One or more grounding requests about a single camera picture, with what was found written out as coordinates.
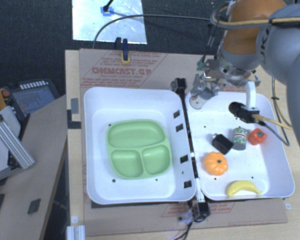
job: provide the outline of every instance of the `toy pumpkin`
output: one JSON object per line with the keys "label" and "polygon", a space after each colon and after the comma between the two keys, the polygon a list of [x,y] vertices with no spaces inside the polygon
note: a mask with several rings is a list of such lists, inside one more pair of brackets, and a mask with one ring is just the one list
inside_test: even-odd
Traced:
{"label": "toy pumpkin", "polygon": [[220,176],[228,170],[227,159],[220,152],[210,152],[203,161],[205,169],[212,175]]}

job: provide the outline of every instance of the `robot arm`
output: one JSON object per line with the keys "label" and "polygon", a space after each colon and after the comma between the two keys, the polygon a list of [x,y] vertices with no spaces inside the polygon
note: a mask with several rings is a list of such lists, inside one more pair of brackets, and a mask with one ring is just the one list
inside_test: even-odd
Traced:
{"label": "robot arm", "polygon": [[[300,4],[286,5],[283,0],[237,0],[228,7],[227,14],[230,23],[296,18],[300,17]],[[217,56],[202,64],[201,77],[196,75],[190,104],[200,109],[223,87],[246,85],[259,64],[287,86],[289,115],[300,145],[300,22],[226,30]]]}

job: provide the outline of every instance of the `dark floor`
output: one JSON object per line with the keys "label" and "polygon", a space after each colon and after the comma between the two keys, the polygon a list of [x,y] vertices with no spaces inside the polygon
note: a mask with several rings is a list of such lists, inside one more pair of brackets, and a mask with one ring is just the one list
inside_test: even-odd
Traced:
{"label": "dark floor", "polygon": [[[230,0],[141,1],[144,14],[206,18],[215,8]],[[284,1],[292,4],[294,0]],[[208,39],[206,23],[188,19],[146,18],[145,30],[148,44],[131,45],[130,50],[205,52]],[[216,32],[210,53],[216,51],[222,33],[221,30]],[[65,50],[91,47],[92,42],[72,39],[72,0],[0,0],[0,87],[9,82],[47,78],[63,95],[66,92]],[[97,48],[112,49],[113,43],[98,43]],[[46,239],[62,239],[66,218],[65,179],[63,171]]]}

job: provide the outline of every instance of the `green plate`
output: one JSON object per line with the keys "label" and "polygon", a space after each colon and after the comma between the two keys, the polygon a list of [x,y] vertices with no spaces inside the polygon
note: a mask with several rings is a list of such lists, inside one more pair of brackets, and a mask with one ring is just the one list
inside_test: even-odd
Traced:
{"label": "green plate", "polygon": [[111,124],[106,132],[111,166],[124,179],[144,179],[164,174],[172,156],[164,128],[156,121],[137,119]]}

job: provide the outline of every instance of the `yellow banana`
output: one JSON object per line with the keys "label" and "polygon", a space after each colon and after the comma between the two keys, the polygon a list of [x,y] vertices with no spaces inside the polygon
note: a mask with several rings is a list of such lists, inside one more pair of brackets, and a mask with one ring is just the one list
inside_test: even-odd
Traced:
{"label": "yellow banana", "polygon": [[261,194],[262,192],[257,189],[256,185],[250,180],[237,180],[232,182],[228,188],[226,189],[226,195],[230,198],[235,193],[239,192],[240,190],[247,190],[252,191],[257,194]]}

